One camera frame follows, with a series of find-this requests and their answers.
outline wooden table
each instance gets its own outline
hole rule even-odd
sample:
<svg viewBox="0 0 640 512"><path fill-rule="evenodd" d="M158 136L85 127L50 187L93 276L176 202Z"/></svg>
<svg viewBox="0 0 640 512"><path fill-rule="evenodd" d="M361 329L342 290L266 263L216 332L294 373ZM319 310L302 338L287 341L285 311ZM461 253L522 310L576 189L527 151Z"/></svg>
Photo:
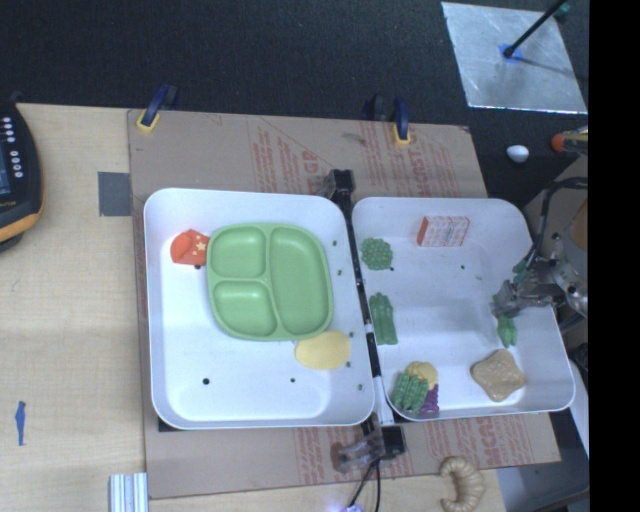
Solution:
<svg viewBox="0 0 640 512"><path fill-rule="evenodd" d="M21 104L46 174L42 218L0 254L0 510L109 510L145 471L130 217L100 216L98 173L129 172L125 109ZM26 404L24 444L15 414ZM495 470L478 512L504 503ZM339 511L356 483L153 500L151 511ZM358 502L375 506L375 481ZM441 511L439 476L382 481L381 511Z"/></svg>

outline silver metal sheet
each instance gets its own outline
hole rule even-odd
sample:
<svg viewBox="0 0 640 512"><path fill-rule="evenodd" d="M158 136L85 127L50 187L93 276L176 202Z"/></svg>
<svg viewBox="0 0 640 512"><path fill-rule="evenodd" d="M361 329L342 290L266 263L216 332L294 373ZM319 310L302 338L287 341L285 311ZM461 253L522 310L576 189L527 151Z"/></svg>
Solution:
<svg viewBox="0 0 640 512"><path fill-rule="evenodd" d="M447 2L442 7L470 107L587 113L553 17L507 59L504 48L544 13Z"/></svg>

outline green toy plate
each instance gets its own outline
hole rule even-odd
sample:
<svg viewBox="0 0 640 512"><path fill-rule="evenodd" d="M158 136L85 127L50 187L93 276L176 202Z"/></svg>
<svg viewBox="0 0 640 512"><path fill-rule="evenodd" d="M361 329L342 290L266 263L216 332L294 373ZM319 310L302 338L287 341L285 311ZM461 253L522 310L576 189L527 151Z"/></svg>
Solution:
<svg viewBox="0 0 640 512"><path fill-rule="evenodd" d="M216 321L237 338L310 338L333 314L324 249L309 231L290 224L216 231L207 249L207 283Z"/></svg>

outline black rod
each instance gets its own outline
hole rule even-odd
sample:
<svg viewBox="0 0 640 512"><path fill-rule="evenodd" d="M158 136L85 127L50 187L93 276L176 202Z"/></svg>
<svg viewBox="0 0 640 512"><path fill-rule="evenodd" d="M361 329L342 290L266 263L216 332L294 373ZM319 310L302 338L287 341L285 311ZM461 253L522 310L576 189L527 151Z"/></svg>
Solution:
<svg viewBox="0 0 640 512"><path fill-rule="evenodd" d="M536 21L533 25L531 25L531 28L529 28L529 30L527 30L524 34L520 36L520 39L518 39L511 46L508 46L507 48L504 49L504 51L502 52L502 55L504 55L507 59L511 58L511 56L513 55L513 52L516 51L516 48L520 46L525 41L525 39L527 39L527 37L533 34L536 31L536 29L540 25L542 25L547 20L547 18L552 16L553 13L556 12L560 8L560 6L564 4L566 1L567 0L558 0L555 4L549 7L546 10L546 12L542 16L540 16L540 19Z"/></svg>

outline cardboard sheet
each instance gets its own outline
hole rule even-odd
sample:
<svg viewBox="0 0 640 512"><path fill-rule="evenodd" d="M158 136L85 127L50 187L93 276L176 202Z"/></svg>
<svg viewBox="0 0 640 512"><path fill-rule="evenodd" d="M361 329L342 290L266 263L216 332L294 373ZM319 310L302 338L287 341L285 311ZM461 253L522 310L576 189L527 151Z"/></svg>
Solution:
<svg viewBox="0 0 640 512"><path fill-rule="evenodd" d="M333 467L332 448L360 427L175 431L151 402L142 210L165 187L315 194L331 169L351 169L353 199L368 196L486 197L471 136L459 126L411 125L398 147L390 123L161 112L155 130L128 113L138 289L145 450L152 499L355 481ZM402 424L407 451L383 478L437 473L448 455L479 468L555 462L547 414Z"/></svg>

